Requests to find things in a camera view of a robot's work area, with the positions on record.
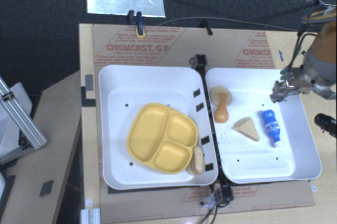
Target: yellow plate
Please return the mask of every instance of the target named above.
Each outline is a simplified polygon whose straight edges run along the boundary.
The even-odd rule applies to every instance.
[[[198,128],[185,114],[159,103],[142,107],[127,137],[127,150],[137,161],[161,172],[186,169],[198,141]]]

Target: white tray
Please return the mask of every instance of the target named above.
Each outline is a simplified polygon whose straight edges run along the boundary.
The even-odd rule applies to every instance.
[[[214,143],[200,75],[187,67],[150,67],[110,65],[99,75],[103,176],[106,183],[119,190],[200,186],[215,181],[218,174]],[[134,160],[126,147],[127,135],[138,111],[157,102],[186,114],[196,123],[205,164],[212,170],[193,176],[186,170],[177,174],[155,171]],[[202,104],[204,108],[196,111]]]
[[[233,95],[226,123],[215,123],[222,167],[235,183],[257,183],[314,179],[321,174],[321,161],[306,119],[301,98],[272,103],[269,95],[280,70],[211,69],[206,74],[210,91],[224,86]],[[280,125],[283,146],[274,148],[260,113],[273,110]],[[234,124],[250,116],[260,136],[254,142],[233,130]]]

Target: wooden table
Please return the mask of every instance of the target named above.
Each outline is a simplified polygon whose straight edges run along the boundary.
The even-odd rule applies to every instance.
[[[277,69],[284,68],[293,52],[296,41],[295,32],[272,32],[267,31],[266,37],[270,51]],[[92,73],[93,62],[93,29],[92,25],[80,26],[81,46],[81,86],[85,86],[86,73]],[[312,43],[313,38],[308,37],[303,43],[306,50]],[[279,51],[282,51],[284,62],[280,60]],[[294,66],[303,60],[298,56]],[[87,91],[86,98],[95,98],[95,93]],[[310,93],[301,96],[303,106],[308,117],[309,125],[321,158],[322,174],[311,185],[316,186],[317,192],[313,193],[315,206],[288,208],[282,210],[264,210],[240,213],[224,213],[216,217],[215,223],[334,223],[337,219],[337,172],[336,172],[336,139],[322,133],[313,122],[318,113],[325,113],[336,118],[336,102],[326,101],[320,96]],[[84,154],[84,191],[86,209],[100,207],[100,183],[98,178],[98,148],[97,148],[97,125],[95,107],[82,108],[82,131],[83,131],[83,154]],[[198,223],[202,217],[185,217],[173,219],[161,219],[151,221],[138,221],[136,223]]]
[[[48,142],[3,171],[15,180],[1,223],[57,222],[81,132],[80,119],[80,73],[76,72],[43,91],[39,100],[34,122]]]

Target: wire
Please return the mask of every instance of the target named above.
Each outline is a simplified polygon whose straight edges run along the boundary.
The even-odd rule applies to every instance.
[[[218,208],[224,208],[224,207],[226,207],[228,204],[229,204],[229,202],[225,203],[224,205],[218,204],[218,205],[215,207],[214,216],[213,216],[213,219],[212,219],[212,221],[211,221],[210,224],[213,224],[214,221],[215,221],[215,218],[216,218],[216,215],[217,215],[217,209],[218,209]],[[206,215],[206,216],[199,222],[199,224],[204,223],[205,220],[210,216],[211,213],[212,213],[212,209],[209,210],[209,212],[207,213],[207,215]]]
[[[259,26],[265,26],[280,30],[286,30],[286,31],[294,31],[297,32],[295,29],[276,26],[276,25],[269,25],[269,24],[260,24],[260,23],[254,23],[254,22],[246,22],[246,21],[240,21],[240,20],[233,20],[228,18],[218,18],[218,17],[186,17],[186,18],[177,18],[169,21],[165,21],[163,23],[157,24],[156,26],[162,26],[169,23],[179,22],[179,21],[187,21],[187,20],[216,20],[216,21],[226,21],[226,22],[233,22],[233,23],[241,23],[241,24],[252,24],[252,25],[259,25]]]
[[[291,61],[290,61],[289,65],[288,65],[288,70],[290,70],[291,67],[293,66],[295,58],[298,55],[298,53],[300,52],[303,40],[305,39],[306,36],[317,36],[317,34],[314,34],[314,33],[302,33],[302,34],[299,34],[299,36],[297,38],[297,41],[296,41],[296,44],[295,44],[293,56],[292,56]]]
[[[207,213],[207,215],[199,222],[199,224],[204,223],[204,221],[210,216],[211,212],[212,212],[212,209],[209,210],[209,212]]]

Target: blue bottle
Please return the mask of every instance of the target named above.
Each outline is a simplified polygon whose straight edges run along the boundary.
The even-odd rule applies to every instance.
[[[280,126],[275,119],[275,113],[272,110],[267,110],[261,113],[261,117],[268,135],[274,140],[274,147],[282,146],[283,143],[280,140]]]

